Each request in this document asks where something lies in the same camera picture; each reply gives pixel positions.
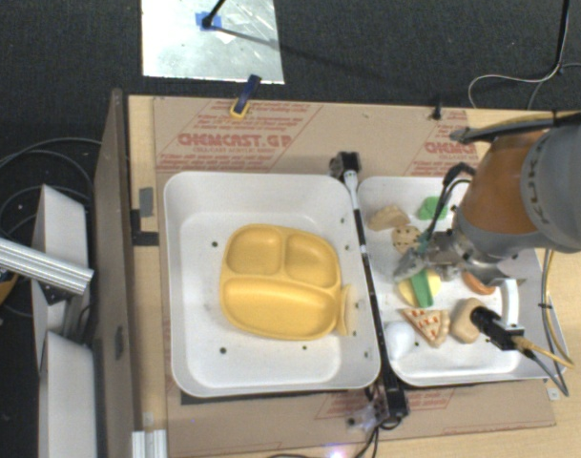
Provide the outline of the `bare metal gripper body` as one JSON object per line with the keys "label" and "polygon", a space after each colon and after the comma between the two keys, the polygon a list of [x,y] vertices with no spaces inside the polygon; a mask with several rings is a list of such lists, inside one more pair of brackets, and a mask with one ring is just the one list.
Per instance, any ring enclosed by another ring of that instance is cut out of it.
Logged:
{"label": "bare metal gripper body", "polygon": [[484,265],[479,259],[480,252],[474,243],[459,229],[435,232],[425,250],[428,267],[434,265],[454,265],[458,267],[458,277],[464,271],[478,274]]}

